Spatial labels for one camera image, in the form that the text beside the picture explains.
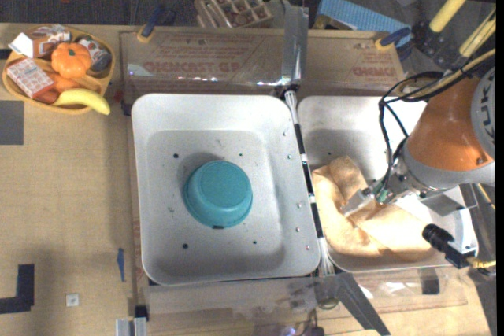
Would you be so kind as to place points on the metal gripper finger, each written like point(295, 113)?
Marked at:
point(356, 202)

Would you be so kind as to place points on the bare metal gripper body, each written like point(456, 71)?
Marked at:
point(405, 187)

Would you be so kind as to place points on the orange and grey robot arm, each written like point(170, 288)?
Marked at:
point(449, 137)

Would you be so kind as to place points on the tan cloth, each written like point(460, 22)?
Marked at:
point(334, 216)

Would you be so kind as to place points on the white plastic tray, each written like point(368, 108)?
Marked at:
point(220, 118)
point(342, 122)

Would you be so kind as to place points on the teal bowl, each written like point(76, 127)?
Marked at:
point(218, 194)

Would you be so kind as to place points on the brown cardboard board red print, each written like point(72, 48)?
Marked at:
point(204, 55)

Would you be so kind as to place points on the yellow divided plate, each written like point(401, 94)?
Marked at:
point(100, 84)

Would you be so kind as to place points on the yellow banana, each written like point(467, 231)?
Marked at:
point(86, 98)

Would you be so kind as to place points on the small can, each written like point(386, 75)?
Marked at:
point(96, 53)

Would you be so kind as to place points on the orange carrot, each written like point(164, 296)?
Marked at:
point(63, 84)

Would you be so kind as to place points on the orange pumpkin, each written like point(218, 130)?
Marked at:
point(71, 59)

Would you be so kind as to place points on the red and white carton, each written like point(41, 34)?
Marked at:
point(29, 78)

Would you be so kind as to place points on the black cylinder on white bracket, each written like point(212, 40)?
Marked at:
point(443, 239)

